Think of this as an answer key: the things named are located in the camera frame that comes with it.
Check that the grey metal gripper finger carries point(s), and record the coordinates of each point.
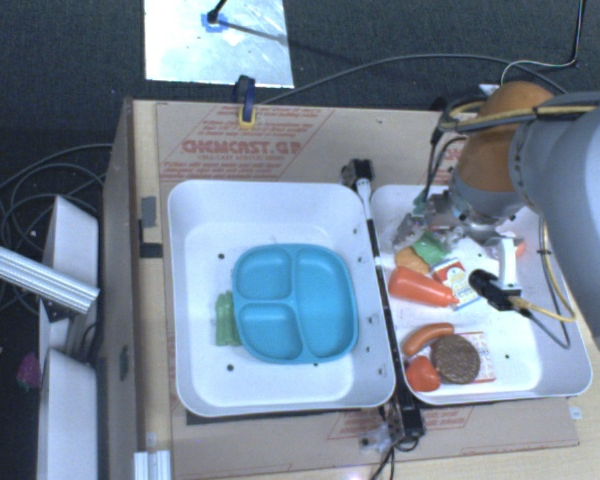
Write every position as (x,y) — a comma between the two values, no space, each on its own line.
(407,230)
(450,239)

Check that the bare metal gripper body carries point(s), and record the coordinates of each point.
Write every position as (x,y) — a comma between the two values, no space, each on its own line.
(447,215)

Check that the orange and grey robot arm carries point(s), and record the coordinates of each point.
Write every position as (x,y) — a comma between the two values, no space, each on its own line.
(570,168)

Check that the green packet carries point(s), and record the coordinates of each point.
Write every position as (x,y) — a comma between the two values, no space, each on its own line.
(430,249)

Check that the orange toy bread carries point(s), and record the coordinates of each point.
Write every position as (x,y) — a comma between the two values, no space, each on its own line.
(411,260)

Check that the red and white carton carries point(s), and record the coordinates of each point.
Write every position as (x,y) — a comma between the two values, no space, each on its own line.
(452,274)

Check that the orange carrot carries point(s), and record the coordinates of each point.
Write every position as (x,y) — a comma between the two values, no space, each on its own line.
(415,288)

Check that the thin black and white rod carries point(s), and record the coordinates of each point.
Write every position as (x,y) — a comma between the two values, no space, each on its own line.
(382,293)

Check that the orange sausage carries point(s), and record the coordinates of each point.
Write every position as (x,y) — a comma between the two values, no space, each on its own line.
(425,337)

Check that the brown round biscuit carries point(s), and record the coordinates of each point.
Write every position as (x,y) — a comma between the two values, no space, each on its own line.
(455,359)

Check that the red and white flat packet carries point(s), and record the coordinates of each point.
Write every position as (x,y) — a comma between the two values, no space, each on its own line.
(485,358)

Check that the white plastic tray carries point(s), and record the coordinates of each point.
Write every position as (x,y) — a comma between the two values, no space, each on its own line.
(205,278)
(525,348)

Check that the blue divided plate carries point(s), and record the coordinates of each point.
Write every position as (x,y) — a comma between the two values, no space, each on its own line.
(300,308)

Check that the red toy pepper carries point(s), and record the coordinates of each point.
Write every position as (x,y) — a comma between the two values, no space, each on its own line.
(421,375)

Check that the brown cardboard board red print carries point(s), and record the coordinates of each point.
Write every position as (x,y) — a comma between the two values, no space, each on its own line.
(260,143)

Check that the green toy beans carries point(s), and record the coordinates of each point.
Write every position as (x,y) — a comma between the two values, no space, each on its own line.
(224,323)

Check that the purple grapes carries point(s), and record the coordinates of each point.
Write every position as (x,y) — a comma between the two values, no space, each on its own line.
(28,370)

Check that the black cylinder on white bracket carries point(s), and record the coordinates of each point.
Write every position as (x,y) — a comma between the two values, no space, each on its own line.
(506,268)

